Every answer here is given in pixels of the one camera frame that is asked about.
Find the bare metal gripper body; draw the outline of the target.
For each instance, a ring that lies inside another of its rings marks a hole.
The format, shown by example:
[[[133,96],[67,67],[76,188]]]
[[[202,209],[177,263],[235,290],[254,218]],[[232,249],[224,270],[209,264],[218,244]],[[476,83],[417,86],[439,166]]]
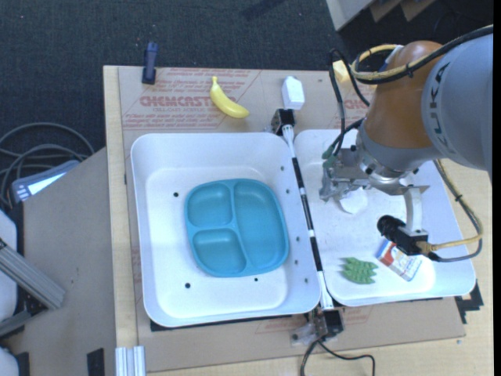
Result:
[[[403,191],[400,179],[416,168],[410,149],[351,146],[326,160],[326,178],[338,184],[380,191]]]

